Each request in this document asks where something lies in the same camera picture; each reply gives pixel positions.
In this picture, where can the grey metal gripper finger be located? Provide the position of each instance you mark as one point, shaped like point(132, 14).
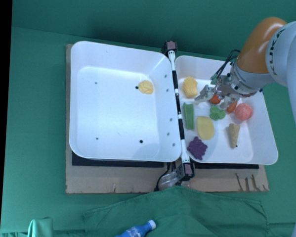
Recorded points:
point(225, 101)
point(205, 92)

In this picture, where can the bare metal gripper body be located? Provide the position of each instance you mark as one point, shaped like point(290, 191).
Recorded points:
point(227, 88)

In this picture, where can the red toy tomato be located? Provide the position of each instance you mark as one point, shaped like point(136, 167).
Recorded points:
point(215, 99)

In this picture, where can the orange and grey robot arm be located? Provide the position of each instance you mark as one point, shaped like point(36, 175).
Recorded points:
point(285, 53)

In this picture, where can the orange toy carrot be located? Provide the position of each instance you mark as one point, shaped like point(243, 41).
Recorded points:
point(231, 107)

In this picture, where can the green toy broccoli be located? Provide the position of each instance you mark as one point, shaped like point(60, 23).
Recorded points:
point(216, 113)

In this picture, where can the yellow toy corn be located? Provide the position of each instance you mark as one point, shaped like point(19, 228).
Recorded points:
point(190, 87)

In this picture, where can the pink toy peach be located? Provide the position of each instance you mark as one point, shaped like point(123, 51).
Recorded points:
point(243, 111)

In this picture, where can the green toy celery stick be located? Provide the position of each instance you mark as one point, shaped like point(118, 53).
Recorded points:
point(189, 116)

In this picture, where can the yellow toy mango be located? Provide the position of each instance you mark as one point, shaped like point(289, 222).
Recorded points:
point(205, 128)

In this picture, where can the tan toy ice-cream cone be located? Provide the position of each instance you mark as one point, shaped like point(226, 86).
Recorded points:
point(233, 133)

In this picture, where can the black and white thin rod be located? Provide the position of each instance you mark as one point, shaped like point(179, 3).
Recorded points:
point(175, 79)

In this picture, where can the white plastic tray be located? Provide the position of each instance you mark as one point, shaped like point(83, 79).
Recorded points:
point(255, 146)
point(113, 113)

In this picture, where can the purple toy grapes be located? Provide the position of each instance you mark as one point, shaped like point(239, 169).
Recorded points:
point(197, 148)

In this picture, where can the yellow toy pasta lump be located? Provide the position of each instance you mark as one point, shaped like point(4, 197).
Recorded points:
point(146, 87)

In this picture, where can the loose green cloth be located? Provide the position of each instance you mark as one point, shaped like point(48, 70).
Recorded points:
point(194, 217)

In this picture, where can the brown cardboard board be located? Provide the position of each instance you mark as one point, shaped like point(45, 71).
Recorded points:
point(110, 178)

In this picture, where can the blue plastic bottle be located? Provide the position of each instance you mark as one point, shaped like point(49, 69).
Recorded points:
point(132, 233)

